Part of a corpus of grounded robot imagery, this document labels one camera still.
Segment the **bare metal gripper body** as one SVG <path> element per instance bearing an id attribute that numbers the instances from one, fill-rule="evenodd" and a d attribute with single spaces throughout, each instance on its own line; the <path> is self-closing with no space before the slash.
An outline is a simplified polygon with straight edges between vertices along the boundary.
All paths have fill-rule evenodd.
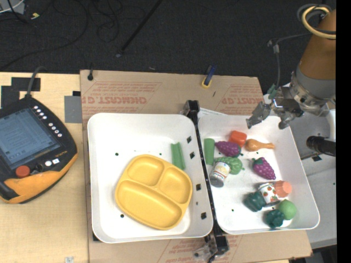
<path id="1" fill-rule="evenodd" d="M 335 81 L 292 77 L 287 86 L 272 86 L 271 109 L 283 120 L 292 120 L 305 113 L 325 117 L 328 103 L 335 104 Z"/>

